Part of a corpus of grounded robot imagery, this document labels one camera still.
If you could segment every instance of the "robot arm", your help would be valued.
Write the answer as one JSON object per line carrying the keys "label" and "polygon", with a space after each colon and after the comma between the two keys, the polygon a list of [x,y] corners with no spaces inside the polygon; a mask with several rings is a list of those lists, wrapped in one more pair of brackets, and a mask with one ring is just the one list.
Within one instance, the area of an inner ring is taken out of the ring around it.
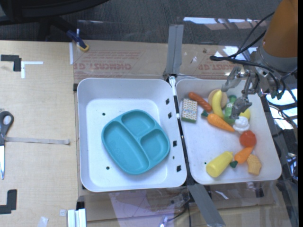
{"label": "robot arm", "polygon": [[242,96],[232,108],[231,118],[238,119],[239,114],[252,105],[248,99],[249,94],[257,93],[260,97],[279,95],[280,83],[283,84],[283,79],[297,70],[297,46],[298,0],[282,0],[261,44],[252,54],[251,63],[248,61],[243,64],[243,74],[241,68],[235,66],[222,86],[222,91],[226,92],[246,79]]}

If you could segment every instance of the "blue divided plate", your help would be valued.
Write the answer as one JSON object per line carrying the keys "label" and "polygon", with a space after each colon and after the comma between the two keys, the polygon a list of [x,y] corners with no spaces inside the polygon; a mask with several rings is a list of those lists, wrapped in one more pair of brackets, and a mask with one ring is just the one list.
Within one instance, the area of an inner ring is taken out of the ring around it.
{"label": "blue divided plate", "polygon": [[112,159],[133,175],[153,168],[170,150],[164,130],[143,110],[131,110],[114,118],[105,125],[101,137]]}

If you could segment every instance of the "gray carpet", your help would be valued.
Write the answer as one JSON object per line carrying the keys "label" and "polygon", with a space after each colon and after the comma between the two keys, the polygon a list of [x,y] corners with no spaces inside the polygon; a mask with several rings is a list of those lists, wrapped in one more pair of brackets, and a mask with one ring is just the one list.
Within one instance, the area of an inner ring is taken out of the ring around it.
{"label": "gray carpet", "polygon": [[[275,11],[281,0],[110,0],[84,11],[62,16],[70,23],[77,25],[78,20],[106,21],[115,24],[112,30],[123,30],[130,36],[128,40],[166,43],[168,27],[178,22],[178,17],[208,17],[233,19],[262,19]],[[0,26],[0,40],[35,41],[39,24]],[[249,30],[238,33],[224,31],[211,33],[209,30],[195,31],[190,29],[184,38],[185,42],[200,43],[212,41],[219,43],[239,44]],[[48,38],[50,41],[71,41],[62,31],[52,27]]]}

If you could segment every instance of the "yellow bottle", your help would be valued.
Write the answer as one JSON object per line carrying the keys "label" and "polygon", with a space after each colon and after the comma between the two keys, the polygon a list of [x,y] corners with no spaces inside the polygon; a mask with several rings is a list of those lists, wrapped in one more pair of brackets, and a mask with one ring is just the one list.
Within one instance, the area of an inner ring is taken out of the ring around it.
{"label": "yellow bottle", "polygon": [[232,159],[233,154],[231,151],[223,152],[206,165],[207,173],[212,177],[218,177],[231,163]]}

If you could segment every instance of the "toy carrot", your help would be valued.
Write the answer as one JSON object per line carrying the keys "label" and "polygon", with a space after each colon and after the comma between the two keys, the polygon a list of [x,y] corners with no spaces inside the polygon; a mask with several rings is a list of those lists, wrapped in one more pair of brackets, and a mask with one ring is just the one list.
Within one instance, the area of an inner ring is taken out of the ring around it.
{"label": "toy carrot", "polygon": [[230,131],[230,132],[234,132],[235,129],[229,125],[227,122],[224,121],[224,119],[222,119],[220,116],[214,114],[214,113],[210,113],[208,114],[205,110],[201,113],[201,116],[204,116],[207,118],[207,121],[212,124],[213,126],[216,126],[220,129],[226,130],[226,131]]}
{"label": "toy carrot", "polygon": [[237,161],[239,164],[244,163],[247,160],[247,158],[250,156],[253,149],[254,146],[243,148],[237,154],[235,154],[234,160]]}
{"label": "toy carrot", "polygon": [[201,107],[203,107],[206,111],[210,112],[212,110],[212,106],[206,100],[204,100],[204,98],[200,97],[198,94],[196,94],[194,92],[190,92],[188,94],[188,97],[191,100],[198,102],[198,104]]}

